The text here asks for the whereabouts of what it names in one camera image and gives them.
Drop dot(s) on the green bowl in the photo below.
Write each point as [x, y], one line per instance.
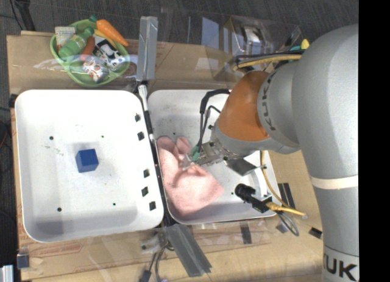
[80, 78]

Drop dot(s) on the black cylinder on white bracket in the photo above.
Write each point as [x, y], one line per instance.
[248, 194]

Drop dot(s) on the brown cardboard board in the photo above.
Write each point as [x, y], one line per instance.
[189, 61]

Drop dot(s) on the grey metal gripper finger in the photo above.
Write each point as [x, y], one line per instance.
[186, 161]
[195, 165]

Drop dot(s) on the orange carrot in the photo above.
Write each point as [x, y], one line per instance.
[111, 31]

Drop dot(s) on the yellow banana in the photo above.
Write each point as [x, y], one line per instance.
[102, 35]

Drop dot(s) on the black and white carton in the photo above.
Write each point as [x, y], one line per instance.
[108, 53]

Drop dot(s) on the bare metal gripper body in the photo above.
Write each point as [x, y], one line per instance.
[210, 153]

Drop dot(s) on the red sausage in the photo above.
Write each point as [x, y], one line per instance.
[89, 46]

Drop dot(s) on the white plastic tray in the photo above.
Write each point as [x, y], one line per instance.
[179, 113]
[61, 189]

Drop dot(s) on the green bottle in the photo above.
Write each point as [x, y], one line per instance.
[71, 46]

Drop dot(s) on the red and white can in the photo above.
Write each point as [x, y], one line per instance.
[94, 69]

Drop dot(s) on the pink cloth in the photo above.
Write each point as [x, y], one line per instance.
[186, 189]

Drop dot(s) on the blue cube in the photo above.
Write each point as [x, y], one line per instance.
[86, 160]

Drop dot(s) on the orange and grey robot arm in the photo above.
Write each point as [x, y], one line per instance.
[323, 98]

